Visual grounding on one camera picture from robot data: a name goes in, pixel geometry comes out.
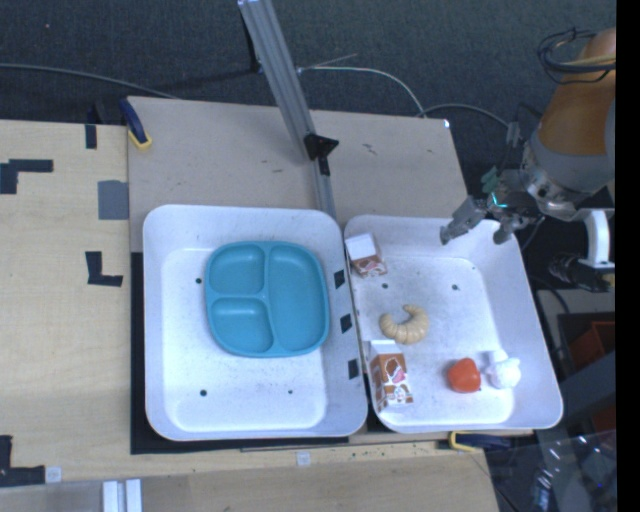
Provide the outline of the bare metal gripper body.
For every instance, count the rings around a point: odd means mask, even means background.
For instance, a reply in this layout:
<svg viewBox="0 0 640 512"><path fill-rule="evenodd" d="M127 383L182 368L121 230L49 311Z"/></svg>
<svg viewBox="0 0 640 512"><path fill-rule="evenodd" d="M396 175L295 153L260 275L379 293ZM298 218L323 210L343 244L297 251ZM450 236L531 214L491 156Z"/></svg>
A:
<svg viewBox="0 0 640 512"><path fill-rule="evenodd" d="M550 216L572 221L592 191L562 187L542 171L487 173L487 208L501 224L531 224Z"/></svg>

